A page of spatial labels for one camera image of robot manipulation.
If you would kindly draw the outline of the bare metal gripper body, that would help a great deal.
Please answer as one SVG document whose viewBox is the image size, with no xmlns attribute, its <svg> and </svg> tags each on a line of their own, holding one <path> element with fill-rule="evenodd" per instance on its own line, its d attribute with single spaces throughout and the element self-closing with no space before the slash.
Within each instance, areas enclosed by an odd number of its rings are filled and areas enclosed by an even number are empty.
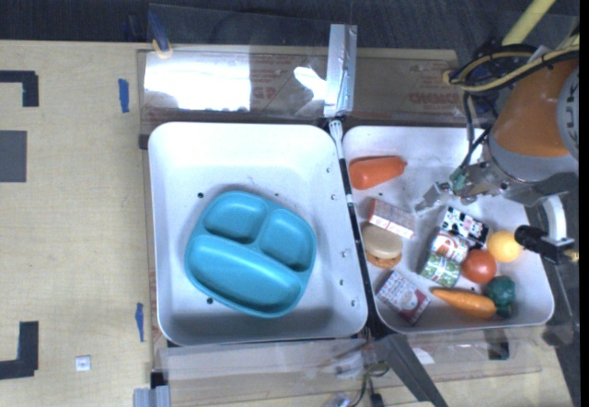
<svg viewBox="0 0 589 407">
<path fill-rule="evenodd" d="M 510 177 L 492 160 L 460 166 L 450 175 L 452 194 L 458 199 L 462 196 L 496 196 L 511 187 Z"/>
</svg>

